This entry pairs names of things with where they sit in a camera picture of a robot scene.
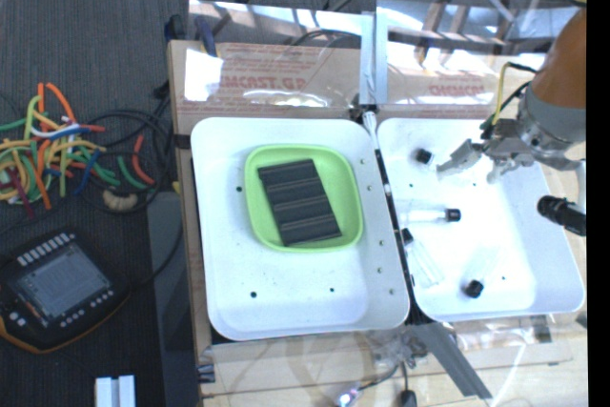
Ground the green square plate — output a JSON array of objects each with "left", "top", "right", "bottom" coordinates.
[{"left": 243, "top": 143, "right": 365, "bottom": 253}]

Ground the black cylinder on white bracket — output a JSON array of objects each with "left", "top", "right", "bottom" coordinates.
[{"left": 537, "top": 156, "right": 588, "bottom": 238}]

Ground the white plastic tray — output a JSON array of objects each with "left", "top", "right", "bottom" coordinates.
[
  {"left": 376, "top": 116, "right": 587, "bottom": 324},
  {"left": 190, "top": 116, "right": 412, "bottom": 342}
]

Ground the black ribbed rack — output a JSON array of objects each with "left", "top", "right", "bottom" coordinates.
[{"left": 256, "top": 158, "right": 344, "bottom": 248}]

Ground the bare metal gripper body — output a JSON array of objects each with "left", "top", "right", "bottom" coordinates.
[{"left": 479, "top": 118, "right": 585, "bottom": 172}]

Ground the brown cardboard board red print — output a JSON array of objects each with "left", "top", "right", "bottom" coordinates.
[{"left": 166, "top": 40, "right": 588, "bottom": 352}]

